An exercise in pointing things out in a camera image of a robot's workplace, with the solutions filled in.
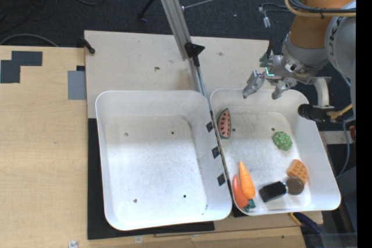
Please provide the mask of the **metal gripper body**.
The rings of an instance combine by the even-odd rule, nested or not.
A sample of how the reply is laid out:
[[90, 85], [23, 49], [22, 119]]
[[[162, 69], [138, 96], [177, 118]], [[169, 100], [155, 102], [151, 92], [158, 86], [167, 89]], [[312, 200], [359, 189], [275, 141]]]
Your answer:
[[286, 82], [308, 83], [309, 69], [297, 60], [285, 55], [271, 55], [264, 63], [264, 78], [272, 81], [272, 84]]

